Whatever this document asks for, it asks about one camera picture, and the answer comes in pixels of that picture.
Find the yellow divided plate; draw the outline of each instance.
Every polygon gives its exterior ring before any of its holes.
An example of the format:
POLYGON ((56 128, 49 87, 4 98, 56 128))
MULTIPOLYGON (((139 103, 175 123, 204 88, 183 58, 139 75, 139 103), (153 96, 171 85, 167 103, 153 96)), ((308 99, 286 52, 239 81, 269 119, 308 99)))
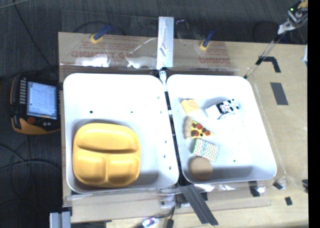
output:
POLYGON ((75 134, 73 172, 84 184, 104 188, 128 186, 138 178, 140 162, 139 138, 128 127, 91 123, 75 134))

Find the brown round object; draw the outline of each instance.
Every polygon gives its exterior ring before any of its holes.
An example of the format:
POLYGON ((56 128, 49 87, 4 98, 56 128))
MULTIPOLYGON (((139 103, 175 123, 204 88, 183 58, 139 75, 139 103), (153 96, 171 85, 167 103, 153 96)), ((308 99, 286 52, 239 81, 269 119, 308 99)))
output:
POLYGON ((212 174, 212 166, 209 160, 203 157, 195 157, 189 164, 190 173, 199 180, 207 180, 212 174))

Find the white tray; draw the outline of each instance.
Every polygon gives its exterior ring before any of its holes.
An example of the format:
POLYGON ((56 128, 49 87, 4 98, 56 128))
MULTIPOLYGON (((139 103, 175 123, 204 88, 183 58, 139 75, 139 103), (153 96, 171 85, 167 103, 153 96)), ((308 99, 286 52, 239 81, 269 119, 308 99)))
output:
POLYGON ((71 74, 63 83, 66 179, 77 193, 103 189, 80 183, 72 168, 77 130, 105 122, 133 129, 141 145, 138 179, 124 189, 168 188, 179 177, 178 163, 163 85, 150 75, 71 74))
POLYGON ((277 164, 250 83, 237 76, 172 75, 167 80, 181 168, 191 183, 225 183, 268 180, 275 176, 277 164), (186 114, 184 99, 194 99, 201 109, 235 99, 239 110, 220 120, 207 118, 205 112, 195 119, 215 135, 206 139, 219 147, 213 172, 206 181, 189 171, 192 139, 184 137, 186 114))

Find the toy pizza slice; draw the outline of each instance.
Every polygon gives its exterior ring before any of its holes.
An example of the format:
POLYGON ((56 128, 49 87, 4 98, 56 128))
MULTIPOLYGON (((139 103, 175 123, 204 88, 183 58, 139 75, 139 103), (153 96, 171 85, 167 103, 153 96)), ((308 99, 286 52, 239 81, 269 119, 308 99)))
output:
POLYGON ((212 132, 204 128, 200 123, 193 120, 191 117, 187 117, 184 122, 184 137, 190 138, 204 138, 213 136, 212 132))

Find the black floor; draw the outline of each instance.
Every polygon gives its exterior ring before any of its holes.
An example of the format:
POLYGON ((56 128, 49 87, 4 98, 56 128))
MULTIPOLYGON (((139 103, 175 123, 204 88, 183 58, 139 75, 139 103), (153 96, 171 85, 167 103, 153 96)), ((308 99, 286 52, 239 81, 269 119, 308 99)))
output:
MULTIPOLYGON (((117 20, 114 33, 156 37, 157 26, 139 17, 171 16, 187 24, 175 27, 176 38, 200 40, 214 29, 216 41, 269 43, 299 0, 23 1, 0 0, 0 227, 5 228, 49 227, 49 213, 61 208, 61 134, 15 132, 8 105, 16 74, 41 70, 57 78, 58 32, 92 33, 99 28, 95 15, 126 15, 135 17, 135 26, 117 20)), ((307 42, 308 22, 280 43, 307 42)))

